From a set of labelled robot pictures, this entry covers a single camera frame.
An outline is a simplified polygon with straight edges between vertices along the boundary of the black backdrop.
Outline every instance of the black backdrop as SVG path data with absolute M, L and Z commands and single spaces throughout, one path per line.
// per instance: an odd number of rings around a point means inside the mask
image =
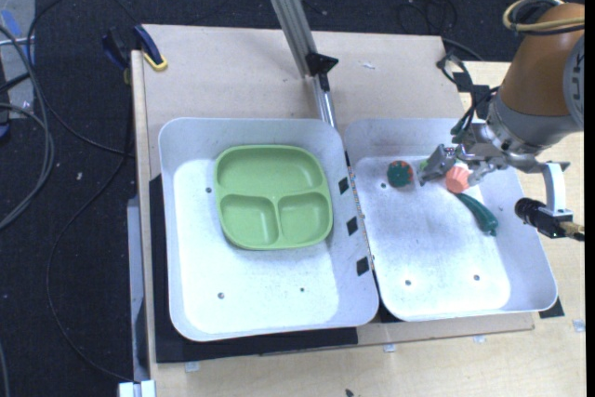
M 37 12 L 56 0 L 36 0 Z M 439 34 L 485 60 L 510 61 L 520 38 L 501 23 L 516 0 L 306 0 L 313 30 Z M 584 3 L 585 0 L 567 0 Z M 278 28 L 269 0 L 64 0 L 38 21 L 36 70 L 47 101 L 78 133 L 125 145 L 129 87 L 105 57 L 101 37 L 117 27 L 132 46 L 136 23 Z M 463 50 L 459 57 L 471 59 Z M 46 299 L 47 260 L 69 218 L 118 167 L 121 156 L 77 139 L 52 116 L 56 163 L 48 184 L 0 232 L 0 340 L 14 395 L 114 395 L 115 381 L 68 346 Z M 0 145 L 0 214 L 34 185 L 42 136 L 14 121 Z M 67 333 L 95 363 L 131 376 L 126 202 L 135 193 L 127 161 L 100 198 L 62 236 L 50 292 Z

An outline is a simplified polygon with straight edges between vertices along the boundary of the black clamp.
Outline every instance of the black clamp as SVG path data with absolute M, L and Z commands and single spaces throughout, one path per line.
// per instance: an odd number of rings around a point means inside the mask
M 320 53 L 309 53 L 306 55 L 306 62 L 310 69 L 310 75 L 318 75 L 320 82 L 320 88 L 323 91 L 330 91 L 331 87 L 328 83 L 328 76 L 326 74 L 330 72 L 333 67 L 338 63 L 338 59 L 321 55 Z

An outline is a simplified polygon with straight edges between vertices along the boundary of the green object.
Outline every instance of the green object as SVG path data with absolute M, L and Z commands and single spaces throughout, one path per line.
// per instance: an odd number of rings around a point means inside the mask
M 477 220 L 480 230 L 482 232 L 489 232 L 490 235 L 496 236 L 496 228 L 498 226 L 498 219 L 490 212 L 487 207 L 465 193 L 456 193 L 456 198 L 460 200 L 471 211 Z
M 215 162 L 214 184 L 221 228 L 241 248 L 314 245 L 333 227 L 326 176 L 318 159 L 302 148 L 229 148 Z
M 393 161 L 389 164 L 387 178 L 392 187 L 404 187 L 413 182 L 413 169 L 405 161 Z

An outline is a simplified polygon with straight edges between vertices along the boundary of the orange object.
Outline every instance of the orange object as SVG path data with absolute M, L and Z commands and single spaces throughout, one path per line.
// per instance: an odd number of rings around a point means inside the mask
M 446 172 L 446 189 L 452 193 L 462 193 L 469 188 L 467 178 L 470 174 L 467 168 L 454 165 Z

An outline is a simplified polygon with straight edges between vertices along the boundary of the green divided plate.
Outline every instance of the green divided plate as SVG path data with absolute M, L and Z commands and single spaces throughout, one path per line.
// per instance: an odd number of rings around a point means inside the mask
M 229 148 L 215 162 L 215 196 L 221 228 L 241 248 L 314 245 L 333 227 L 326 176 L 318 159 L 302 148 Z

